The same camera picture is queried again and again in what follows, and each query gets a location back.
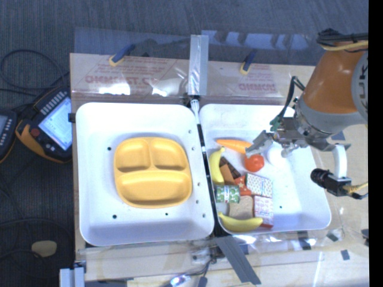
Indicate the black cylinder on white bracket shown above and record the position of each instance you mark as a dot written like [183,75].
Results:
[327,179]

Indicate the orange tomato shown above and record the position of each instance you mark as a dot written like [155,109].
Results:
[254,163]

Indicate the white egg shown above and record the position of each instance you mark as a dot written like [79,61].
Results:
[274,155]

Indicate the brown cardboard board red print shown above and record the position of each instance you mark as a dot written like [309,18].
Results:
[89,79]

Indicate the red packet with star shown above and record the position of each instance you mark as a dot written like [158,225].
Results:
[241,185]

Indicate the brown chocolate biscuit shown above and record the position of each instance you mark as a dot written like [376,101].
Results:
[228,173]

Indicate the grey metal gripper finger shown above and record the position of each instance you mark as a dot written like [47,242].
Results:
[288,151]
[258,143]

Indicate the white plastic tray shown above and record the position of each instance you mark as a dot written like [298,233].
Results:
[299,196]
[95,220]

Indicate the green patterned can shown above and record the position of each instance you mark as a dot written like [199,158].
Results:
[227,194]

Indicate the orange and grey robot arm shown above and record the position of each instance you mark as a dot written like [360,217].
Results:
[329,82]

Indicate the orange carrot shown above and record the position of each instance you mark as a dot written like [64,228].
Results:
[233,145]

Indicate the brown bread slice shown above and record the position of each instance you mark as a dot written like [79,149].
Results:
[240,208]

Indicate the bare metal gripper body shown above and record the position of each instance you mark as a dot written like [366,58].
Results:
[294,131]

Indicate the yellow banana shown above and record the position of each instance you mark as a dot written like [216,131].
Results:
[239,224]
[216,167]

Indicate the white and red carton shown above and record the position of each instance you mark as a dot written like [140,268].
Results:
[264,209]

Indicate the yellow divided plate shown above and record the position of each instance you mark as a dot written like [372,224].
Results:
[152,184]

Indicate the green and red patterned carton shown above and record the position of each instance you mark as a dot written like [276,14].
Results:
[259,185]

